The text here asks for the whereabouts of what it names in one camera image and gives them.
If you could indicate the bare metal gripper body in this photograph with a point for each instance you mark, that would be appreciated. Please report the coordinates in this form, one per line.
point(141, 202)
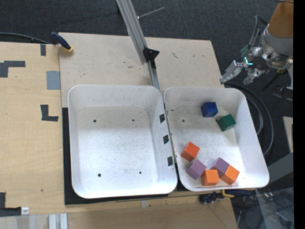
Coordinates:
point(268, 57)

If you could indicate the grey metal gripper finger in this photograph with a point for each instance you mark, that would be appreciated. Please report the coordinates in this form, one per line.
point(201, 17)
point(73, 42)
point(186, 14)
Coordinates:
point(230, 73)
point(253, 75)

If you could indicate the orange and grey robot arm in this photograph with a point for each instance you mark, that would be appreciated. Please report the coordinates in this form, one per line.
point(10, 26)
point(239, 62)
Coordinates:
point(282, 20)

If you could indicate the blue cube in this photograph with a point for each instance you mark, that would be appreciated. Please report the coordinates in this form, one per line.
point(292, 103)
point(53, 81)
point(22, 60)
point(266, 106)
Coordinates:
point(209, 109)

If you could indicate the green cube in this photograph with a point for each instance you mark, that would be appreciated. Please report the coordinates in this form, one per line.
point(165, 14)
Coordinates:
point(226, 122)

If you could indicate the white plastic tray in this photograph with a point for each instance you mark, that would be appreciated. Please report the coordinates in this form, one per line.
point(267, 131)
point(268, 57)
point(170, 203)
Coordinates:
point(207, 142)
point(119, 147)

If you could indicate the orange cube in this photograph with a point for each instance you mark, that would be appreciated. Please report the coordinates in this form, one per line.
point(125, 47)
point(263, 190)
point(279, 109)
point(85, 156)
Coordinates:
point(230, 175)
point(190, 151)
point(210, 177)

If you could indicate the purple cube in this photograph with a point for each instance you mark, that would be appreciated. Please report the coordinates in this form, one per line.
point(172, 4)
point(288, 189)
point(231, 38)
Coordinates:
point(196, 169)
point(220, 164)

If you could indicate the pale wood board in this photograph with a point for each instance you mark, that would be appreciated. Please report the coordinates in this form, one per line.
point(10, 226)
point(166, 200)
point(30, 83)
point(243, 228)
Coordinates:
point(107, 61)

